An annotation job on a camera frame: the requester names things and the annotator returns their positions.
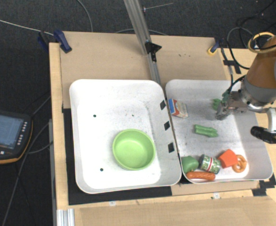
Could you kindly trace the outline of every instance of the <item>white tray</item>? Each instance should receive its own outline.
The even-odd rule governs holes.
[[[153,81],[78,80],[70,86],[75,157],[79,188],[90,194],[170,186],[181,166],[162,88]],[[124,129],[147,133],[156,146],[153,163],[143,170],[123,169],[112,143]]]
[[[202,154],[217,157],[227,149],[241,154],[248,161],[246,170],[235,173],[232,168],[221,169],[213,182],[264,180],[273,173],[272,164],[263,141],[253,137],[250,130],[257,126],[254,112],[228,116],[223,121],[215,119],[213,99],[222,99],[229,81],[172,80],[166,85],[167,99],[173,98],[186,104],[188,118],[172,116],[180,157],[193,156],[197,160]],[[199,124],[218,130],[218,137],[209,138],[194,133]],[[200,179],[193,183],[209,183]]]

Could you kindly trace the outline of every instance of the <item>black mat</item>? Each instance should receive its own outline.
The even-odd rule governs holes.
[[[71,110],[64,109],[63,112],[64,112],[64,124],[65,124],[65,149],[66,149],[69,205],[92,203],[92,202],[108,202],[108,201],[115,201],[115,200],[133,200],[133,199],[171,196],[170,186],[142,188],[142,189],[135,189],[135,190],[124,190],[124,191],[101,193],[101,194],[87,194],[83,192],[77,186],[76,180],[75,180]]]

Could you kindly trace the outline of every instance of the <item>wooden table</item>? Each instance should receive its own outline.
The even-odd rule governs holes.
[[[65,35],[72,52],[65,54],[58,43],[49,45],[57,210],[74,209],[76,226],[276,225],[276,186],[267,189],[267,196],[254,197],[251,189],[259,188],[259,181],[177,184],[171,187],[169,197],[69,205],[62,107],[70,108],[70,84],[77,79],[151,77],[135,35],[89,32],[65,32]],[[207,54],[214,44],[213,38],[154,35],[152,41],[162,46],[157,61],[163,88],[172,79],[230,78],[222,65],[220,51],[213,56]],[[246,49],[235,49],[234,54],[246,66],[255,58]],[[259,114],[257,119],[260,126],[268,126],[266,115]],[[276,178],[276,145],[266,147]]]

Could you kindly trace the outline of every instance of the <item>blue clamp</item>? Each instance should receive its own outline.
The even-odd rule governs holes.
[[[215,44],[207,50],[207,53],[209,55],[214,55],[217,52],[218,47],[219,47],[219,40],[216,40]]]
[[[63,33],[63,31],[61,30],[55,30],[53,32],[53,36],[54,38],[61,44],[60,48],[65,52],[65,53],[69,53],[72,48],[69,46],[67,39]]]

